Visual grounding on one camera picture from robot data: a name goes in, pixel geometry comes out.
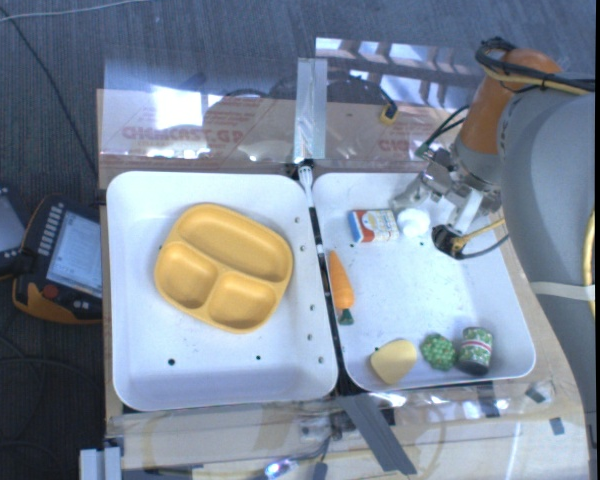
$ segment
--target gray floor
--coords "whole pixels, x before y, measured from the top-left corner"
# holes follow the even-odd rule
[[[0,0],[0,18],[1,9],[18,15],[115,1]],[[0,180],[31,209],[51,193],[92,203],[96,90],[115,86],[112,66],[121,59],[164,70],[168,50],[174,82],[187,82],[179,59],[204,58],[257,84],[264,75],[254,66],[293,66],[314,55],[316,37],[474,50],[493,36],[541,50],[565,71],[594,74],[596,0],[163,0],[3,22]],[[13,307],[9,281],[0,282],[0,335],[27,356],[101,383],[100,326],[33,319]],[[14,357],[13,349],[0,344],[0,357]],[[66,367],[29,366],[0,364],[0,480],[77,478],[78,450],[101,444],[101,395]]]

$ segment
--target white cable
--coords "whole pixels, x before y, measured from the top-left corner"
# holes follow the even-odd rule
[[[94,7],[84,7],[81,9],[69,9],[66,11],[31,12],[31,13],[26,13],[26,14],[14,14],[13,16],[7,16],[4,18],[0,18],[0,23],[4,23],[6,21],[11,21],[11,20],[20,20],[20,19],[25,19],[25,18],[43,18],[43,17],[49,17],[49,16],[64,16],[67,14],[78,14],[78,13],[82,13],[82,12],[100,11],[103,9],[109,9],[111,7],[119,7],[121,5],[137,4],[137,3],[143,3],[143,2],[157,2],[157,1],[159,1],[159,0],[122,0],[121,2],[113,2],[110,4],[97,5]]]

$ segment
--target green can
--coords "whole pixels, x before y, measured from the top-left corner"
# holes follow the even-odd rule
[[[493,335],[487,329],[467,327],[462,331],[457,368],[472,375],[484,375],[489,371],[492,349]]]

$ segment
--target transparent plastic sheet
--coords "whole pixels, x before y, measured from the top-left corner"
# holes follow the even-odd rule
[[[320,41],[316,45],[317,57],[328,61],[324,155],[315,157],[317,170],[419,171],[424,163],[415,155],[417,149],[445,118],[470,101],[479,83],[472,52],[326,41],[333,41],[332,47],[323,48],[326,43]],[[107,64],[100,94],[101,188],[117,173],[133,169],[284,171],[296,159],[299,144],[298,73],[298,63],[266,59],[117,52]],[[398,107],[393,123],[380,118],[387,99],[378,88]],[[200,109],[195,113],[198,120],[192,118],[191,107]],[[315,117],[315,111],[312,107],[309,115]],[[451,131],[438,143],[446,145],[454,138]],[[304,151],[314,155],[313,136],[302,140]],[[436,463],[442,441],[515,438],[526,421],[546,422],[573,411],[577,395],[570,394],[573,386],[562,384],[562,371],[554,369],[552,360],[542,356],[528,377],[494,384],[487,406],[474,385],[375,396],[380,407],[393,410],[393,428],[402,444],[415,446],[409,456],[426,478],[436,467],[440,471],[439,465],[430,466]],[[495,408],[498,417],[486,414],[485,407]],[[280,458],[313,456],[331,434],[338,414],[341,410],[328,398],[303,404],[109,411],[107,436],[124,446],[125,468],[183,465],[195,456],[196,464],[189,464],[195,466],[193,478],[214,477],[213,471],[218,478],[250,478],[245,472],[253,469],[254,460],[257,473]],[[507,424],[493,425],[496,420]],[[346,418],[338,421],[347,429]],[[231,447],[222,446],[229,436]],[[433,448],[420,453],[418,447],[429,444]],[[501,478],[507,474],[507,461],[517,460],[515,450],[507,446],[497,475]],[[372,464],[365,472],[341,473],[339,478],[382,473],[355,428],[345,430],[340,439],[331,437],[329,456],[343,461],[368,456],[363,462]],[[315,458],[300,460],[297,471],[311,461]],[[232,468],[238,468],[235,476],[229,473]],[[472,477],[458,473],[456,478]]]

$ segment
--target small box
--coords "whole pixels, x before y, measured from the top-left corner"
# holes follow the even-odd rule
[[[400,228],[391,210],[352,210],[349,227],[356,243],[397,240]]]

